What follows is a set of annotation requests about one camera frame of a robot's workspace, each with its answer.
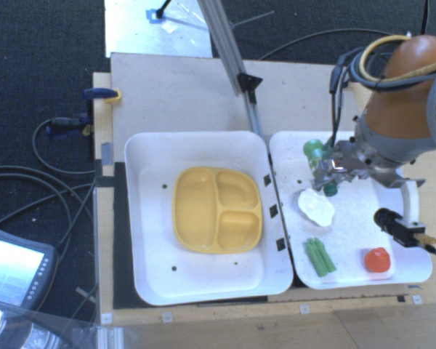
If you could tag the white plastic tray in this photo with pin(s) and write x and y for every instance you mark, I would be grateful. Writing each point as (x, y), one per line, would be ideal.
(352, 242)
(156, 238)

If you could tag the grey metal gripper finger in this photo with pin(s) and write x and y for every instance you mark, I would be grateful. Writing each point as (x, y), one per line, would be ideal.
(339, 179)
(320, 175)

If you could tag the green asparagus bundle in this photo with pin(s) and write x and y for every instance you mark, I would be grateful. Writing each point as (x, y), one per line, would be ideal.
(319, 258)

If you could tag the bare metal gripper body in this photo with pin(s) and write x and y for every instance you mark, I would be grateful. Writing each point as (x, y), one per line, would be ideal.
(352, 162)

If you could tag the thin black and white rod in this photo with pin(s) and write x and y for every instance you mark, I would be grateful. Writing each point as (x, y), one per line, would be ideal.
(280, 209)

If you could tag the green bottle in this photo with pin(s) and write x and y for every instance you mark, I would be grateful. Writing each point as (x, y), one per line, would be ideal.
(312, 150)

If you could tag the white fried egg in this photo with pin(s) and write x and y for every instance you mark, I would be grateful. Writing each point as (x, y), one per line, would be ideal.
(315, 206)

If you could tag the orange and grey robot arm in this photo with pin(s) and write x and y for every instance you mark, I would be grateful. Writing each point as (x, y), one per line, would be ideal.
(403, 96)

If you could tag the yellow divided plate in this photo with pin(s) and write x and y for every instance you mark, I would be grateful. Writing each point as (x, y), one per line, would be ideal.
(196, 209)

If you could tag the red bell pepper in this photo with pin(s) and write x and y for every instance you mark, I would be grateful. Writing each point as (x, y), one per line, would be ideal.
(377, 260)

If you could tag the black cylinder on white bracket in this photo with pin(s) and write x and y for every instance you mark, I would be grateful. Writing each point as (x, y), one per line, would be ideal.
(396, 225)

